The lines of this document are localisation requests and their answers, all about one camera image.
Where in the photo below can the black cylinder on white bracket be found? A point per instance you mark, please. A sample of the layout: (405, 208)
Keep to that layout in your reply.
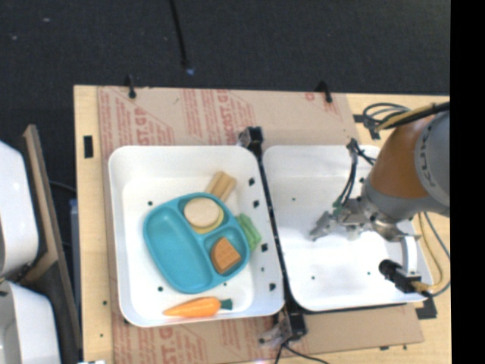
(396, 273)

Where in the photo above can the beige bread sticks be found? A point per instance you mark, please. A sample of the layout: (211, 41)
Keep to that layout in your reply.
(221, 185)

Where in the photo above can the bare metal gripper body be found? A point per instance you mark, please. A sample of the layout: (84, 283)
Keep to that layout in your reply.
(373, 222)

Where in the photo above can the blue divided plate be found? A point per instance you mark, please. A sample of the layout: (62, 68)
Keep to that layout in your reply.
(174, 248)

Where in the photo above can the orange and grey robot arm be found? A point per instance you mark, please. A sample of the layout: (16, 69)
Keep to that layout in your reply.
(401, 165)

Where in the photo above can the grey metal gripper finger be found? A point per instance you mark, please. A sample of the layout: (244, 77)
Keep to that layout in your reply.
(321, 226)
(352, 234)

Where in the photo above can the round beige biscuit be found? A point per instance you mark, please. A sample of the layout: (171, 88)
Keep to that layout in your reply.
(201, 211)

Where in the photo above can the brown cardboard board red print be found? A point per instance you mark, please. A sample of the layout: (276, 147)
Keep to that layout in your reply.
(288, 116)

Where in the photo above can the brown waffle slice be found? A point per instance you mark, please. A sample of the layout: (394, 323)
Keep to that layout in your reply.
(225, 255)

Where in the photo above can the orange carrot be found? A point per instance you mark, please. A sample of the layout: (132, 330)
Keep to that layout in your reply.
(195, 308)

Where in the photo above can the white plastic tray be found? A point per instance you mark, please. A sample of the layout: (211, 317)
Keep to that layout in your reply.
(333, 271)
(170, 165)

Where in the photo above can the green ribbed block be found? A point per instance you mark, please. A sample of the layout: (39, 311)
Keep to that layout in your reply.
(251, 231)

